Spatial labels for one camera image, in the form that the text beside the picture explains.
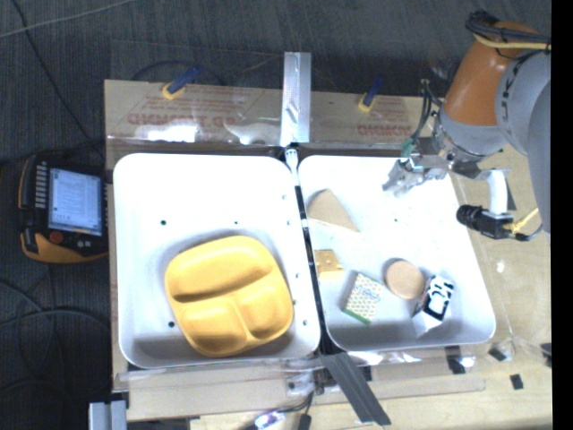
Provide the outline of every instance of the table surface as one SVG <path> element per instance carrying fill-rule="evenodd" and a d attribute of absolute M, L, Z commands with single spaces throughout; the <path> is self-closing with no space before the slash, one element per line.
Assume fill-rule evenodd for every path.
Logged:
<path fill-rule="evenodd" d="M 137 101 L 136 96 L 142 91 L 144 93 L 145 88 L 140 83 L 107 84 L 108 132 L 129 113 Z M 346 101 L 347 97 L 342 96 L 348 95 L 333 95 L 332 101 Z M 405 116 L 414 128 L 419 119 L 421 99 L 403 98 L 403 104 Z M 113 161 L 108 162 L 108 168 L 110 166 L 113 167 Z M 484 161 L 482 167 L 511 169 L 508 182 L 517 205 L 517 211 L 514 212 L 516 219 L 535 207 L 527 160 L 523 155 L 512 148 L 506 148 L 487 159 L 487 163 Z M 485 182 L 470 182 L 459 177 L 454 177 L 453 181 L 460 203 L 487 205 L 489 194 Z M 111 208 L 113 195 L 109 203 L 112 357 L 113 374 L 116 377 L 125 374 L 127 362 L 117 342 L 115 238 L 111 234 L 114 227 Z M 381 405 L 392 421 L 391 428 L 397 430 L 551 428 L 552 369 L 547 366 L 539 349 L 541 343 L 551 342 L 551 248 L 543 235 L 526 243 L 494 241 L 474 231 L 470 231 L 470 238 L 496 310 L 500 339 L 504 346 L 509 346 L 510 359 L 498 361 L 489 355 L 478 357 L 471 374 L 459 374 L 465 377 L 457 377 L 458 383 L 435 388 L 435 393 L 424 392 L 432 388 L 427 385 L 432 382 L 431 377 L 418 378 L 417 382 L 406 376 L 392 378 L 386 381 L 387 389 L 382 391 Z M 520 388 L 516 388 L 511 380 L 517 375 L 522 382 Z M 264 409 L 268 406 L 267 399 L 273 393 L 284 393 L 278 390 L 276 381 L 252 383 L 247 389 L 251 395 L 251 410 L 240 411 L 230 407 L 230 411 L 219 412 L 220 406 L 213 406 L 212 402 L 218 401 L 220 405 L 222 400 L 232 401 L 234 393 L 241 393 L 241 390 L 233 391 L 229 390 L 228 385 L 220 385 L 213 391 L 216 396 L 210 396 L 205 385 L 192 386 L 184 375 L 180 380 L 172 375 L 167 382 L 161 381 L 156 378 L 149 386 L 132 383 L 133 387 L 129 390 L 128 421 L 200 415 L 201 418 L 191 422 L 192 429 L 239 429 L 250 425 L 262 412 L 258 409 L 258 403 Z M 413 396 L 418 386 L 422 394 Z M 309 412 L 313 429 L 336 430 L 368 426 L 358 421 L 351 406 L 345 402 L 344 397 L 340 399 L 340 395 L 334 400 L 325 395 L 315 397 Z M 296 428 L 299 414 L 286 414 L 286 420 L 274 427 Z"/>

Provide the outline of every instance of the yellow plate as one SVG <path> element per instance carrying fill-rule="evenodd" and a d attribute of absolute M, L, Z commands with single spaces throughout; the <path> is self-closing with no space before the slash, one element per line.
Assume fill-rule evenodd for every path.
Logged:
<path fill-rule="evenodd" d="M 293 302 L 270 251 L 248 236 L 197 245 L 165 272 L 167 298 L 189 343 L 230 357 L 275 340 L 293 321 Z"/>

